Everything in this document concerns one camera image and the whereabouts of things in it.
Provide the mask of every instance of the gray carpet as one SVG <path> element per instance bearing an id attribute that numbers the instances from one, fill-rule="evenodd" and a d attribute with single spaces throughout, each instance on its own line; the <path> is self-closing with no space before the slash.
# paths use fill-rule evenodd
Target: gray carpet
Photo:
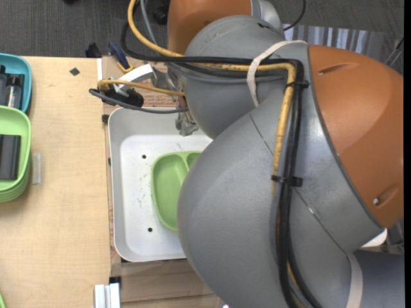
<path id="1" fill-rule="evenodd" d="M 267 0 L 277 8 L 283 23 L 299 15 L 301 0 Z M 15 55 L 83 57 L 89 43 L 102 53 L 110 40 L 120 41 L 129 0 L 0 0 L 0 52 Z M 150 0 L 148 10 L 160 5 Z M 381 32 L 389 40 L 404 34 L 405 0 L 307 0 L 299 24 Z M 153 22 L 160 44 L 165 44 L 166 29 Z M 149 53 L 128 36 L 130 47 Z"/>

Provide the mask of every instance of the cable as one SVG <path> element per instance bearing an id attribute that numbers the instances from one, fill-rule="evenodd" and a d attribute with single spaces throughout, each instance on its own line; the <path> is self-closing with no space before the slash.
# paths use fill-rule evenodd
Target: cable
<path id="1" fill-rule="evenodd" d="M 291 23 L 291 25 L 283 28 L 283 31 L 287 31 L 290 28 L 293 28 L 302 19 L 302 16 L 304 16 L 304 14 L 306 12 L 306 5 L 307 5 L 306 0 L 302 0 L 302 10 L 301 10 L 300 15 L 298 16 L 298 18 L 294 22 Z"/>
<path id="2" fill-rule="evenodd" d="M 182 73 L 184 76 L 187 78 L 199 81 L 199 82 L 207 82 L 207 83 L 212 83 L 212 84 L 223 84 L 223 85 L 231 85 L 231 84 L 239 84 L 239 83 L 247 83 L 246 78 L 236 78 L 236 79 L 216 79 L 216 78 L 204 78 L 201 76 L 196 76 L 195 73 L 190 73 L 184 70 L 183 67 L 177 66 L 173 63 L 167 64 L 168 68 L 171 70 L 177 70 L 178 72 Z M 275 80 L 281 80 L 284 77 L 281 75 L 271 75 L 271 76 L 260 76 L 259 78 L 256 78 L 256 82 L 268 82 L 268 81 L 275 81 Z"/>
<path id="3" fill-rule="evenodd" d="M 274 156 L 273 156 L 273 175 L 277 176 L 278 167 L 279 167 L 279 157 L 281 155 L 281 151 L 283 149 L 283 141 L 286 132 L 286 125 L 288 122 L 288 114 L 290 113 L 291 106 L 294 105 L 293 102 L 295 101 L 295 94 L 294 94 L 294 86 L 290 85 L 291 83 L 296 83 L 297 81 L 302 81 L 302 72 L 301 72 L 301 63 L 299 61 L 294 61 L 293 66 L 296 68 L 295 74 L 293 77 L 293 81 L 288 81 L 288 85 L 286 86 L 286 90 L 284 93 L 283 102 L 281 104 L 281 109 L 279 113 L 279 121 L 277 125 L 277 131 L 275 135 L 275 146 L 274 146 Z M 295 113 L 291 114 L 292 120 L 291 124 L 295 124 Z M 293 137 L 294 131 L 290 131 L 289 137 Z M 288 141 L 288 149 L 286 151 L 286 160 L 290 159 L 290 139 Z M 290 166 L 286 164 L 286 170 L 284 171 L 284 177 L 290 177 Z M 273 195 L 273 202 L 272 202 L 272 213 L 271 218 L 276 219 L 277 222 L 270 222 L 271 225 L 277 224 L 274 228 L 270 229 L 271 234 L 271 243 L 272 243 L 272 253 L 277 255 L 277 264 L 279 269 L 279 278 L 280 278 L 280 285 L 283 291 L 284 299 L 290 308 L 298 308 L 298 305 L 293 297 L 290 283 L 289 283 L 289 272 L 288 272 L 288 240 L 287 235 L 289 233 L 289 224 L 288 224 L 288 216 L 289 216 L 289 208 L 290 208 L 290 200 L 284 200 L 284 197 L 288 196 L 288 191 L 290 190 L 289 185 L 282 184 L 281 187 L 281 194 L 280 200 L 278 205 L 277 214 L 274 215 L 275 211 L 275 201 L 274 201 L 274 193 L 275 193 L 275 182 L 272 182 L 272 195 Z"/>
<path id="4" fill-rule="evenodd" d="M 168 56 L 168 57 L 177 57 L 177 58 L 187 58 L 190 60 L 181 60 L 181 62 L 196 62 L 199 63 L 200 65 L 204 67 L 210 67 L 213 69 L 222 69 L 226 71 L 242 71 L 242 72 L 247 72 L 249 69 L 249 64 L 250 60 L 247 60 L 247 62 L 239 62 L 238 60 L 242 58 L 215 58 L 215 57 L 185 57 L 184 55 L 175 53 L 173 51 L 167 50 L 163 47 L 158 46 L 157 44 L 154 44 L 153 42 L 150 42 L 146 37 L 144 37 L 141 32 L 137 29 L 136 25 L 134 24 L 134 6 L 136 4 L 137 0 L 130 0 L 130 3 L 128 5 L 128 10 L 127 10 L 127 19 L 128 19 L 128 25 L 130 26 L 130 29 L 134 33 L 134 35 L 147 47 L 149 47 L 151 50 L 154 50 L 162 55 Z M 178 60 L 167 60 L 167 62 L 178 62 Z M 260 65 L 257 70 L 259 71 L 266 71 L 270 70 L 273 68 L 278 68 L 278 66 L 274 66 L 273 64 L 268 64 L 268 65 Z"/>
<path id="5" fill-rule="evenodd" d="M 295 89 L 292 90 L 292 112 L 284 167 L 284 178 L 289 180 L 293 178 L 295 162 L 297 158 L 299 130 L 301 125 L 301 91 L 304 88 L 301 85 L 301 79 L 303 78 L 302 67 L 297 66 L 297 70 L 297 80 L 293 85 Z M 274 213 L 274 202 L 272 205 L 271 213 L 271 218 L 276 218 L 277 220 L 277 228 L 275 235 L 276 241 L 271 240 L 271 243 L 276 243 L 276 246 L 272 247 L 272 250 L 275 250 L 277 254 L 281 289 L 283 290 L 284 298 L 286 299 L 287 304 L 290 307 L 298 307 L 298 304 L 292 295 L 292 289 L 290 287 L 291 281 L 297 286 L 297 288 L 300 290 L 305 299 L 309 301 L 310 305 L 312 305 L 314 308 L 321 308 L 320 304 L 311 294 L 310 290 L 308 289 L 304 280 L 302 279 L 293 254 L 290 235 L 290 207 L 292 199 L 292 188 L 292 184 L 290 183 L 283 182 L 281 184 L 281 193 L 277 213 Z"/>
<path id="6" fill-rule="evenodd" d="M 302 306 L 304 308 L 314 308 L 309 301 L 302 295 L 301 291 L 297 288 L 297 286 L 293 283 L 290 282 L 290 287 L 291 290 L 293 291 L 293 294 L 297 297 L 297 299 L 300 301 Z"/>
<path id="7" fill-rule="evenodd" d="M 146 26 L 147 33 L 149 37 L 151 38 L 152 42 L 157 44 L 157 41 L 155 40 L 153 31 L 152 31 L 152 27 L 150 25 L 150 21 L 148 20 L 147 11 L 146 11 L 146 1 L 148 0 L 140 0 L 141 13 L 143 15 L 144 25 Z"/>
<path id="8" fill-rule="evenodd" d="M 132 7 L 132 14 L 136 11 L 136 8 L 138 4 L 140 3 L 140 0 L 137 0 L 135 2 L 135 5 Z M 128 20 L 124 22 L 123 28 L 121 30 L 121 48 L 124 50 L 124 52 L 132 57 L 136 58 L 139 60 L 144 60 L 144 61 L 150 61 L 150 62 L 162 62 L 162 63 L 178 63 L 181 66 L 184 66 L 188 69 L 194 69 L 196 67 L 196 71 L 205 73 L 205 74 L 212 74 L 211 71 L 215 69 L 205 69 L 205 68 L 200 68 L 198 66 L 194 65 L 188 65 L 187 63 L 227 63 L 227 64 L 240 64 L 242 66 L 245 66 L 243 68 L 243 71 L 248 71 L 248 65 L 252 62 L 252 59 L 250 58 L 227 58 L 227 57 L 215 57 L 215 56 L 180 56 L 180 57 L 175 57 L 175 56 L 148 56 L 148 55 L 143 55 L 136 53 L 134 51 L 131 51 L 128 46 L 127 46 L 127 31 L 130 29 L 130 25 Z M 264 60 L 261 62 L 261 65 L 272 65 L 271 60 Z M 235 70 L 227 70 L 227 69 L 220 69 L 220 74 L 213 74 L 213 75 L 218 75 L 218 76 L 226 76 L 226 77 L 246 77 L 246 74 L 242 74 L 239 69 Z M 268 75 L 268 74 L 263 74 L 263 71 L 260 71 L 258 69 L 257 75 Z"/>
<path id="9" fill-rule="evenodd" d="M 205 68 L 205 67 L 199 67 L 199 66 L 196 66 L 195 64 L 189 64 L 189 63 L 181 63 L 181 64 L 180 63 L 172 63 L 172 64 L 177 64 L 179 67 L 183 67 L 185 69 L 195 71 L 196 73 L 219 76 L 219 77 L 222 77 L 222 78 L 247 79 L 247 73 L 245 73 L 245 72 L 232 72 L 232 71 L 221 71 L 221 70 L 218 70 L 218 69 L 208 69 L 208 68 Z M 284 70 L 271 69 L 269 71 L 258 71 L 256 73 L 256 78 L 260 78 L 260 77 L 264 77 L 264 76 L 274 76 L 274 75 L 277 75 L 277 74 L 282 74 L 284 77 L 286 77 L 286 72 Z"/>
<path id="10" fill-rule="evenodd" d="M 97 83 L 97 86 L 101 90 L 105 90 L 105 89 L 107 90 L 108 85 L 128 85 L 129 87 L 137 87 L 141 89 L 146 89 L 146 90 L 158 92 L 159 94 L 166 94 L 170 96 L 185 96 L 185 94 L 182 91 L 166 90 L 166 89 L 151 87 L 149 85 L 143 85 L 142 83 L 136 83 L 136 82 L 125 81 L 125 80 L 99 80 L 99 82 Z"/>
<path id="11" fill-rule="evenodd" d="M 123 108 L 127 108 L 129 110 L 139 110 L 142 112 L 147 112 L 147 113 L 154 113 L 154 114 L 172 114 L 172 113 L 181 113 L 181 112 L 187 112 L 188 111 L 188 107 L 186 108 L 176 108 L 174 110 L 150 110 L 149 108 L 142 108 L 142 107 L 137 107 L 134 105 L 130 105 L 127 103 L 123 103 L 122 101 L 118 101 L 116 99 L 107 97 L 104 94 L 100 94 L 98 92 L 98 90 L 96 89 L 89 89 L 89 92 L 96 97 L 99 97 L 100 99 L 104 100 L 104 101 L 108 101 L 110 103 L 113 103 L 115 105 L 119 105 Z"/>

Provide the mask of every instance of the green bowl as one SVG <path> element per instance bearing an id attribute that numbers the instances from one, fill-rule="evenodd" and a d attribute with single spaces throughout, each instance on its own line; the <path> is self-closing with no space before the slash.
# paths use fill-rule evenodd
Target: green bowl
<path id="1" fill-rule="evenodd" d="M 0 179 L 0 201 L 10 201 L 18 197 L 28 183 L 31 146 L 31 123 L 28 116 L 16 108 L 0 106 L 0 133 L 21 136 L 17 179 Z"/>
<path id="2" fill-rule="evenodd" d="M 182 183 L 200 151 L 161 155 L 152 167 L 152 193 L 157 215 L 164 226 L 177 231 L 177 203 Z"/>

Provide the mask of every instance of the wooden tabletop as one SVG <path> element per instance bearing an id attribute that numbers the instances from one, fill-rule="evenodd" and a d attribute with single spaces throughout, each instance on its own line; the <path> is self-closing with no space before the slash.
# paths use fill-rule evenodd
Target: wooden tabletop
<path id="1" fill-rule="evenodd" d="M 91 308 L 110 273 L 103 105 L 88 93 L 98 61 L 24 58 L 41 181 L 0 203 L 0 292 L 7 308 Z"/>

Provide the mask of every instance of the yellow cable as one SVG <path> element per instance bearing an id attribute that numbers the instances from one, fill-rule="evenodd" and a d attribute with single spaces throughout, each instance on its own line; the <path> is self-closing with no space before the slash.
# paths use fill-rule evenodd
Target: yellow cable
<path id="1" fill-rule="evenodd" d="M 166 90 L 166 89 L 160 89 L 156 87 L 151 87 L 149 85 L 143 85 L 142 83 L 136 83 L 136 82 L 131 82 L 131 81 L 125 81 L 125 80 L 100 80 L 97 83 L 97 86 L 101 90 L 107 90 L 108 87 L 107 85 L 109 84 L 115 84 L 115 85 L 128 85 L 129 87 L 137 87 L 137 88 L 142 88 L 154 92 L 158 92 L 160 94 L 166 94 L 170 96 L 185 96 L 182 91 L 174 91 L 174 90 Z"/>
<path id="2" fill-rule="evenodd" d="M 127 10 L 127 20 L 128 24 L 130 25 L 130 29 L 134 33 L 134 35 L 147 47 L 150 49 L 168 57 L 184 57 L 184 55 L 175 53 L 174 51 L 170 51 L 168 49 L 165 49 L 163 47 L 158 46 L 157 44 L 154 44 L 153 42 L 149 41 L 146 37 L 144 37 L 141 32 L 137 29 L 136 24 L 134 23 L 133 19 L 133 9 L 134 5 L 136 4 L 137 0 L 130 0 L 130 3 L 128 4 L 128 10 Z M 249 70 L 250 65 L 232 65 L 232 64 L 213 64 L 213 63 L 196 63 L 197 65 L 201 65 L 204 67 L 209 67 L 212 69 L 221 69 L 224 71 L 239 71 L 239 72 L 247 72 Z M 258 71 L 267 71 L 271 69 L 287 69 L 287 66 L 282 66 L 279 67 L 281 64 L 270 64 L 270 65 L 260 65 L 258 66 L 257 70 Z"/>
<path id="3" fill-rule="evenodd" d="M 288 64 L 292 69 L 288 71 L 288 81 L 291 83 L 295 81 L 295 67 L 292 64 Z M 278 165 L 280 161 L 281 151 L 283 150 L 284 135 L 287 127 L 288 114 L 290 113 L 291 103 L 293 99 L 293 87 L 288 86 L 284 93 L 283 102 L 281 103 L 281 109 L 278 117 L 277 131 L 275 133 L 275 145 L 273 155 L 273 170 L 272 174 L 277 175 Z M 274 194 L 275 182 L 272 182 L 271 191 Z"/>

